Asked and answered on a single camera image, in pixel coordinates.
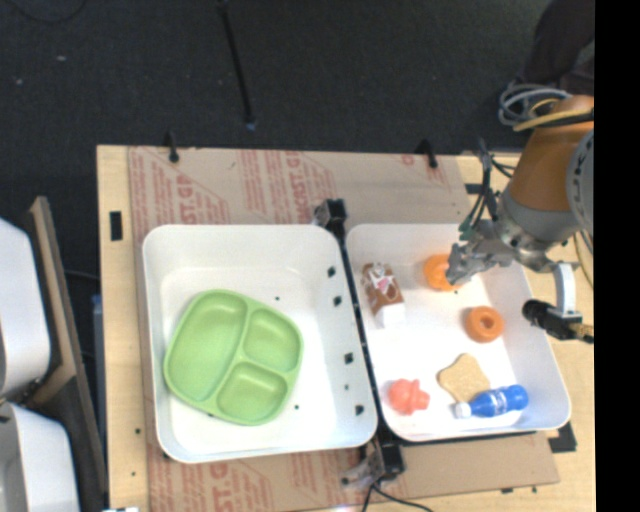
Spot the white plastic tray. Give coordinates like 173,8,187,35
344,222,573,444
141,223,379,464

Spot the black cylinder on white bracket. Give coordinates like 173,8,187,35
521,262,585,342

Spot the black block with thin wires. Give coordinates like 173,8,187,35
315,198,348,232
368,442,406,477

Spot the brown cardboard board red print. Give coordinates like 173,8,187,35
127,145,561,512

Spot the green divided plate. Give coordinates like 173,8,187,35
162,289,306,428

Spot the tan bread slice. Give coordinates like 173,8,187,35
436,352,492,404

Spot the thin black rod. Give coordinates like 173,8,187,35
333,224,387,447

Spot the blue bottle with white cap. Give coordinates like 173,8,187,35
453,383,530,421

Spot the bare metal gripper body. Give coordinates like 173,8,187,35
455,219,557,275

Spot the brown and white carton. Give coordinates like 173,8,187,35
360,261,407,330

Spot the pink toy food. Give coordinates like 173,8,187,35
387,378,432,417

